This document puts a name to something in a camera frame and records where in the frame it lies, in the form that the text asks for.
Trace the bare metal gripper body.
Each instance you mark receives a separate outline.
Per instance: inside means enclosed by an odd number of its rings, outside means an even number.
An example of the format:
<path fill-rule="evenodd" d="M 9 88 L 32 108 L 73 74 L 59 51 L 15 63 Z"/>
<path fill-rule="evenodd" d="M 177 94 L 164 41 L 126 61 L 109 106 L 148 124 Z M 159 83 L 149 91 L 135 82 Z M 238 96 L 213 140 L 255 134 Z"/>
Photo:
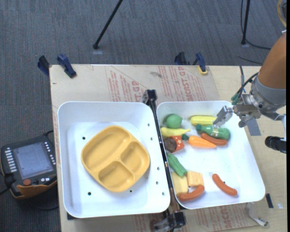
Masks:
<path fill-rule="evenodd" d="M 270 119 L 277 119 L 278 105 L 270 103 L 259 94 L 241 94 L 232 100 L 233 111 L 241 119 L 250 117 L 260 118 L 266 116 Z"/>

